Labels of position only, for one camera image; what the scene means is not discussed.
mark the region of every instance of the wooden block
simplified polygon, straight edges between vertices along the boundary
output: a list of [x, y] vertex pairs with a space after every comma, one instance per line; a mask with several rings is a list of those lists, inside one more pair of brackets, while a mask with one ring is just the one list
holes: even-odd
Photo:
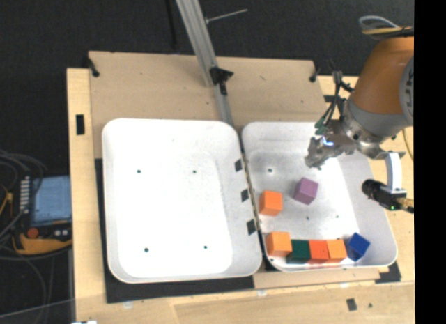
[[348, 257], [354, 261], [359, 260], [365, 255], [370, 246], [370, 242], [363, 238], [359, 233], [354, 233], [346, 241], [346, 250]]
[[346, 246], [343, 240], [327, 240], [328, 263], [338, 263], [347, 257]]
[[266, 249], [269, 256], [287, 256], [293, 251], [290, 234], [279, 231], [269, 233], [266, 237]]
[[265, 190], [259, 199], [259, 212], [262, 215], [275, 216], [282, 211], [282, 193]]
[[309, 205], [316, 198], [318, 188], [319, 184], [317, 182], [302, 178], [295, 186], [293, 198], [301, 203]]
[[309, 240], [308, 243], [312, 258], [307, 263], [319, 264], [327, 262], [327, 260], [329, 259], [327, 241]]
[[286, 257], [287, 263], [303, 264], [311, 258], [308, 240], [291, 240], [293, 251]]

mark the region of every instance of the wire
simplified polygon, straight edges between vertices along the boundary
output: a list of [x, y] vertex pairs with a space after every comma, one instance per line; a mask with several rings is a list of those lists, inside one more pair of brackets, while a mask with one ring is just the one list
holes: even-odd
[[2, 236], [7, 233], [9, 231], [9, 229], [11, 227], [14, 226], [14, 224], [19, 221], [19, 219], [22, 217], [23, 215], [23, 210], [19, 211], [19, 213], [13, 218], [13, 220], [3, 229], [2, 232], [0, 232], [0, 238], [2, 238]]
[[19, 160], [16, 160], [15, 158], [11, 157], [7, 152], [5, 151], [1, 151], [0, 152], [0, 157], [3, 158], [4, 160], [9, 160], [13, 163], [15, 163], [16, 165], [20, 166], [22, 168], [23, 171], [27, 172], [27, 171], [31, 171], [30, 168], [28, 168], [25, 164], [23, 164], [22, 162], [20, 162]]
[[335, 109], [336, 109], [336, 104], [337, 104], [337, 99], [339, 98], [339, 90], [341, 89], [341, 84], [336, 84], [336, 89], [334, 91], [334, 98], [332, 101], [332, 104], [330, 105], [330, 114], [327, 117], [327, 119], [325, 120], [325, 126], [328, 125], [328, 123], [332, 120], [333, 114], [335, 113]]
[[24, 261], [24, 260], [37, 261], [37, 260], [48, 259], [50, 257], [58, 256], [59, 254], [63, 254], [65, 252], [69, 251], [70, 249], [71, 249], [71, 246], [67, 246], [67, 247], [64, 247], [63, 249], [60, 249], [60, 250], [57, 250], [54, 252], [50, 252], [48, 254], [41, 254], [41, 255], [37, 255], [37, 256], [23, 256], [22, 255], [23, 258], [0, 256], [0, 260], [4, 260], [4, 261]]
[[411, 26], [399, 26], [377, 15], [365, 15], [359, 19], [359, 24], [363, 34], [376, 40], [413, 36], [415, 32]]
[[46, 298], [45, 316], [43, 317], [43, 323], [48, 322], [48, 309], [51, 303], [51, 296], [53, 291], [53, 281], [54, 281], [54, 257], [51, 258], [51, 270], [49, 272], [49, 285], [48, 285], [48, 296]]
[[5, 167], [7, 167], [8, 169], [10, 169], [13, 172], [13, 180], [6, 187], [6, 188], [8, 188], [8, 190], [11, 190], [14, 187], [15, 183], [17, 182], [17, 179], [19, 178], [19, 172], [17, 171], [17, 169], [13, 165], [11, 165], [11, 164], [9, 164], [7, 162], [2, 162], [0, 160], [0, 164], [5, 166]]
[[6, 245], [6, 243], [9, 241], [9, 239], [11, 238], [11, 235], [8, 234], [7, 236], [5, 236], [3, 239], [0, 239], [0, 250]]
[[[12, 253], [12, 254], [14, 254], [16, 256], [21, 257], [23, 259], [23, 261], [25, 261], [33, 269], [33, 271], [37, 274], [37, 277], [38, 277], [39, 282], [40, 282], [40, 286], [42, 288], [43, 305], [45, 306], [47, 304], [47, 286], [45, 284], [45, 280], [43, 279], [43, 276], [40, 273], [40, 271], [37, 269], [37, 267], [29, 259], [24, 258], [21, 254], [18, 254], [16, 251], [14, 251], [12, 249], [9, 249], [7, 247], [4, 247], [3, 249], [7, 250], [8, 252], [10, 252], [10, 253]], [[39, 311], [39, 314], [36, 316], [36, 320], [34, 321], [34, 323], [39, 323], [40, 317], [43, 314], [43, 309], [44, 309], [44, 307], [42, 308], [42, 310]]]
[[404, 143], [406, 144], [407, 152], [409, 153], [409, 156], [410, 156], [410, 158], [412, 159], [412, 162], [413, 162], [413, 153], [412, 153], [412, 150], [410, 149], [410, 146], [409, 146], [408, 135], [407, 135], [407, 132], [406, 132], [405, 128], [403, 128], [403, 138], [404, 138]]
[[0, 215], [2, 214], [2, 212], [3, 212], [3, 210], [5, 209], [5, 207], [6, 207], [6, 203], [8, 203], [8, 195], [9, 195], [9, 193], [8, 193], [8, 189], [3, 185], [3, 184], [0, 184], [0, 186], [4, 189], [4, 191], [5, 191], [5, 199], [3, 200], [3, 203], [1, 203], [1, 205], [0, 205]]

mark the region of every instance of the empty white tray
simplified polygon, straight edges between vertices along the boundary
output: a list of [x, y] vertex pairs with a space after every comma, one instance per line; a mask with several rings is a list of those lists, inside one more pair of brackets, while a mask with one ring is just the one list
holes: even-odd
[[116, 119], [102, 132], [109, 268], [127, 283], [244, 277], [261, 264], [236, 131]]
[[[305, 156], [314, 136], [313, 123], [258, 122], [243, 129], [247, 170], [257, 207], [265, 190], [281, 192], [283, 211], [277, 216], [259, 215], [263, 239], [271, 231], [285, 231], [292, 239], [346, 239], [358, 232], [370, 246], [358, 262], [346, 259], [343, 267], [387, 266], [397, 257], [397, 245], [386, 210], [362, 193], [362, 183], [373, 179], [363, 154], [330, 158], [321, 167], [309, 168]], [[296, 183], [306, 177], [316, 181], [317, 196], [310, 205], [293, 198]], [[327, 265], [288, 264], [283, 257], [268, 257], [281, 271], [308, 270]]]

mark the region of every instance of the metal rod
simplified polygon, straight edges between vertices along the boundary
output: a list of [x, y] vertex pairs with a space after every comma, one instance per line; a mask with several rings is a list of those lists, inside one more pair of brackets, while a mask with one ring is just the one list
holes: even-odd
[[210, 69], [218, 67], [218, 64], [199, 0], [176, 0], [176, 3], [183, 18], [190, 43], [201, 67], [204, 81], [207, 86], [212, 86], [215, 90], [215, 98], [220, 116], [224, 122], [233, 125], [227, 96], [221, 94], [219, 86], [214, 85], [210, 76]]
[[237, 10], [236, 12], [227, 13], [225, 15], [219, 15], [217, 17], [212, 17], [212, 18], [205, 18], [205, 21], [206, 21], [206, 24], [209, 24], [209, 22], [214, 22], [215, 20], [222, 20], [223, 18], [232, 17], [233, 15], [239, 15], [239, 14], [245, 13], [247, 11], [248, 11], [248, 9], [241, 9], [241, 10]]

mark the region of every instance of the blue cube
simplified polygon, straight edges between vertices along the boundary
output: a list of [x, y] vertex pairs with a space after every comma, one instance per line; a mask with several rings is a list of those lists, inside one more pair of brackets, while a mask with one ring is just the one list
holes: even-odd
[[347, 256], [353, 261], [363, 257], [370, 246], [370, 242], [363, 238], [359, 233], [354, 233], [346, 241]]

